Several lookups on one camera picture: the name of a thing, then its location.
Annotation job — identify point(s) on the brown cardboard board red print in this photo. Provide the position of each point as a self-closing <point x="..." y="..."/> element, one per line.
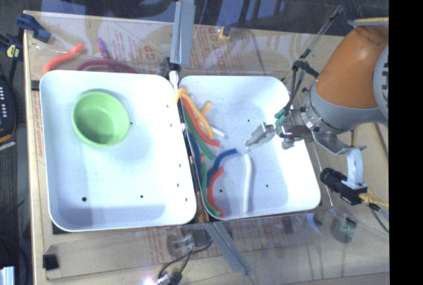
<point x="99" y="254"/>

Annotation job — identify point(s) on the white plastic tray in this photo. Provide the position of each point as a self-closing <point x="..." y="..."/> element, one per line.
<point x="132" y="178"/>
<point x="281" y="178"/>

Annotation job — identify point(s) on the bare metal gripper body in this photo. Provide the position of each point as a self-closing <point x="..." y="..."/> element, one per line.
<point x="297" y="130"/>

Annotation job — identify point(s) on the green bowl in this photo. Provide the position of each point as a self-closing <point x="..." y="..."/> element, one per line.
<point x="100" y="120"/>

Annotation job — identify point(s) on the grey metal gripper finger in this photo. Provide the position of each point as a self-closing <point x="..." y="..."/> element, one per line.
<point x="257" y="142"/>
<point x="266" y="131"/>

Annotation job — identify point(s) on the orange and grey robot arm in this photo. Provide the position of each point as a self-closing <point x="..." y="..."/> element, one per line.
<point x="347" y="78"/>

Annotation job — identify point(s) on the black cylinder on white bracket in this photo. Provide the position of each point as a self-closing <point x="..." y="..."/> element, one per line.
<point x="337" y="182"/>

